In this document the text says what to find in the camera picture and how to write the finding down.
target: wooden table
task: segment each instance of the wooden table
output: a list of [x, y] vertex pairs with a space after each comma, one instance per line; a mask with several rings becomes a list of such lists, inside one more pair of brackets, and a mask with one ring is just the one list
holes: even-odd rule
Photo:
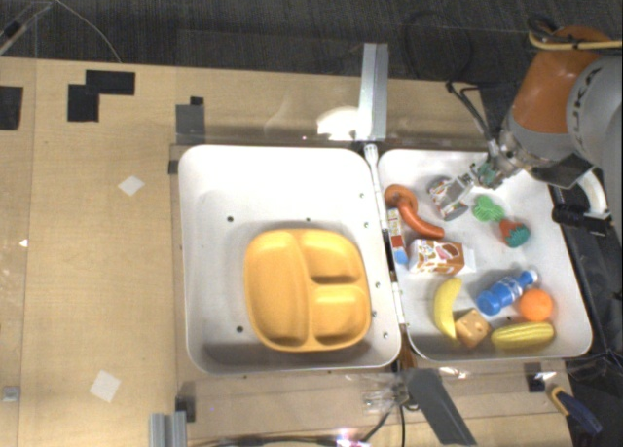
[[[102, 95], [99, 123], [68, 123], [67, 86], [84, 84], [87, 69], [135, 72], [135, 95]], [[0, 445], [146, 446], [149, 415], [170, 414], [177, 393], [167, 174], [175, 105], [203, 97], [215, 132], [307, 133], [320, 114], [356, 106], [359, 79], [0, 58], [0, 85], [24, 87], [20, 129], [0, 131], [0, 179], [13, 196], [0, 205], [15, 211], [6, 214], [12, 230], [29, 231], [27, 266], [26, 248], [11, 249], [11, 269], [26, 279], [23, 313], [19, 303], [6, 309], [0, 291], [0, 386], [21, 386], [19, 403], [0, 403]], [[478, 145], [443, 85], [390, 81], [388, 96], [389, 133]], [[145, 184], [133, 196], [118, 187], [130, 176]], [[18, 298], [22, 287], [12, 288]], [[568, 387], [562, 363], [548, 365]], [[101, 370], [121, 380], [110, 403], [90, 393]], [[502, 383], [491, 380], [486, 393], [458, 384], [458, 408], [480, 445], [570, 445], [545, 395]], [[420, 413], [408, 422], [408, 445], [437, 445]], [[395, 423], [375, 445], [399, 445]]]

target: glue bottle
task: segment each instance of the glue bottle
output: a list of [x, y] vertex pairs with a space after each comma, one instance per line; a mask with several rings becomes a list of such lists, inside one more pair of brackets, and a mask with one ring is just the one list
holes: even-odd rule
[[526, 286], [538, 279], [536, 271], [524, 271], [519, 276], [506, 276], [476, 298], [478, 310], [485, 316], [495, 316], [503, 307], [517, 300]]

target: orange divided plate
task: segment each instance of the orange divided plate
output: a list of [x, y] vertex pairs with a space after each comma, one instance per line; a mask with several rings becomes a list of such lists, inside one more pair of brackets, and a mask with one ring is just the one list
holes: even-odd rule
[[257, 236], [244, 258], [253, 329], [282, 352], [324, 352], [361, 340], [370, 327], [370, 292], [356, 246], [319, 229]]

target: white diamond sticker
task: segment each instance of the white diamond sticker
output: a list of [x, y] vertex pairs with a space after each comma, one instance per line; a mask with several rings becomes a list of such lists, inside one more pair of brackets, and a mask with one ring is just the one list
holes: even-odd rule
[[97, 378], [91, 386], [90, 392], [97, 398], [101, 398], [110, 403], [113, 401], [115, 393], [121, 384], [121, 380], [115, 378], [112, 374], [106, 371], [99, 371]]
[[119, 184], [119, 189], [121, 189], [128, 196], [134, 196], [136, 192], [144, 185], [145, 182], [143, 182], [138, 177], [132, 175], [124, 180], [121, 184]]

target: toy hot dog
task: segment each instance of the toy hot dog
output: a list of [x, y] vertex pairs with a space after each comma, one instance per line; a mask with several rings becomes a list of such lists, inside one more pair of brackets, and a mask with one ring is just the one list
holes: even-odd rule
[[441, 227], [429, 224], [418, 216], [418, 199], [409, 189], [392, 184], [385, 189], [385, 203], [396, 207], [405, 223], [414, 231], [432, 240], [441, 240], [445, 231]]

